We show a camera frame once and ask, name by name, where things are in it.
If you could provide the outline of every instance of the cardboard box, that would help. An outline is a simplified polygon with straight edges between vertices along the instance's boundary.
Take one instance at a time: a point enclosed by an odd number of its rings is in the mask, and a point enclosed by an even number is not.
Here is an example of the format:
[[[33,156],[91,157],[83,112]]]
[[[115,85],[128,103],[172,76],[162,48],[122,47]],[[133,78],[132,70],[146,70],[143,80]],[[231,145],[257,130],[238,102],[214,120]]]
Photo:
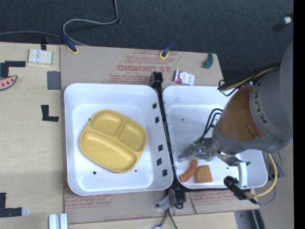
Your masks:
[[[159,59],[159,51],[79,46],[77,55],[61,45],[62,134],[65,155],[65,121],[63,93],[73,83],[147,84],[152,72],[163,73],[163,88],[173,82],[177,69],[196,76],[195,85],[218,86],[222,73],[217,55],[213,65],[203,68],[207,53],[170,52],[166,60]],[[65,174],[64,207],[69,223],[84,223],[122,219],[162,217],[154,202],[162,199],[165,191],[124,194],[78,196],[68,184]],[[182,209],[174,215],[257,209],[247,200],[239,201],[228,190],[187,192]]]

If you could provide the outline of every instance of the yellow plate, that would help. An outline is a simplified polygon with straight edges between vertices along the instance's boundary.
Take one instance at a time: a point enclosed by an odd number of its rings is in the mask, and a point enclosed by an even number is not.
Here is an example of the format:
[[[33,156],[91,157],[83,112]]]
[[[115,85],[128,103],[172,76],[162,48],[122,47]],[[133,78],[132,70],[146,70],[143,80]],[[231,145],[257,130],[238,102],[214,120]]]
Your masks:
[[[138,163],[146,146],[142,126],[113,110],[97,112],[80,137],[83,154],[101,167],[117,173],[128,172]]]

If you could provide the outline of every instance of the pink watermelon slice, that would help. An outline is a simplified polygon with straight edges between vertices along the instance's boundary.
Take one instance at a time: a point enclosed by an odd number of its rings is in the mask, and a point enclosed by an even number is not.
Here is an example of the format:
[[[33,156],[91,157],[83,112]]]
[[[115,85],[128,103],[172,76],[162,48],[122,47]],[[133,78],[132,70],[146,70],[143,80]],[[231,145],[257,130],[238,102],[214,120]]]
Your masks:
[[[0,78],[0,91],[8,89],[9,87],[13,86],[17,80],[17,76],[13,75],[6,78]]]

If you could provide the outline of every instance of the black fabric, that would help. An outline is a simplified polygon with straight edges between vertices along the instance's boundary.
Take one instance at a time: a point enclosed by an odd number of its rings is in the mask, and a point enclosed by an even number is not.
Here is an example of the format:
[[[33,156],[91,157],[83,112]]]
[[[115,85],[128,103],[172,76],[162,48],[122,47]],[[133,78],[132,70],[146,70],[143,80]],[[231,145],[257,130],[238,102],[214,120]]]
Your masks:
[[[0,33],[60,34],[65,22],[115,19],[112,0],[0,0]],[[281,60],[293,41],[293,23],[274,26],[294,12],[294,0],[117,0],[121,24],[73,22],[73,39],[91,46],[216,53],[226,80]],[[40,43],[42,35],[0,36],[2,42]],[[60,39],[51,38],[60,44]]]

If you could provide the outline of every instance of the orange sausage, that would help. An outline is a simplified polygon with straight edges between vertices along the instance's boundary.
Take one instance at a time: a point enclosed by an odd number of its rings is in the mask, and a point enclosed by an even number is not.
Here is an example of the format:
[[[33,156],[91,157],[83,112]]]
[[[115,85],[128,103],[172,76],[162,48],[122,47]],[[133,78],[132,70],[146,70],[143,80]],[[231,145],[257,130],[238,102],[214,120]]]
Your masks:
[[[185,182],[190,179],[196,172],[198,166],[198,160],[192,159],[190,167],[182,175],[179,176],[181,182]]]

